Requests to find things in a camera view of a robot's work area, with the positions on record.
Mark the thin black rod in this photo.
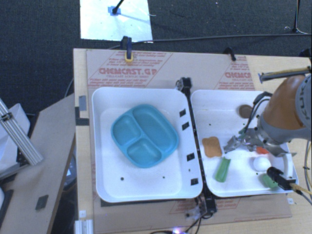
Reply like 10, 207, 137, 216
184, 86, 212, 201

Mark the white plastic tray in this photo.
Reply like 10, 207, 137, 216
91, 86, 204, 203
190, 89, 299, 198

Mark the green rounded toy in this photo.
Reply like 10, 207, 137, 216
261, 173, 279, 189

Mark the brown cardboard board red print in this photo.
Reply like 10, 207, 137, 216
85, 49, 293, 229

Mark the black cylinder on white bracket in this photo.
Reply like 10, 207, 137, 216
266, 152, 299, 191

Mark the brown round biscuit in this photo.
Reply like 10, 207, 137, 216
238, 104, 254, 119

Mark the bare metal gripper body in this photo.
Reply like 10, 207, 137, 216
240, 127, 270, 149

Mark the white egg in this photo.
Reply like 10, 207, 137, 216
253, 156, 272, 172

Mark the blue divided plate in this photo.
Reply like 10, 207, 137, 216
111, 103, 180, 169

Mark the orange toy bread slice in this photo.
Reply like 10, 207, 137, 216
201, 136, 223, 159

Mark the green toy celery stick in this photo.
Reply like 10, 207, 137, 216
214, 156, 232, 183

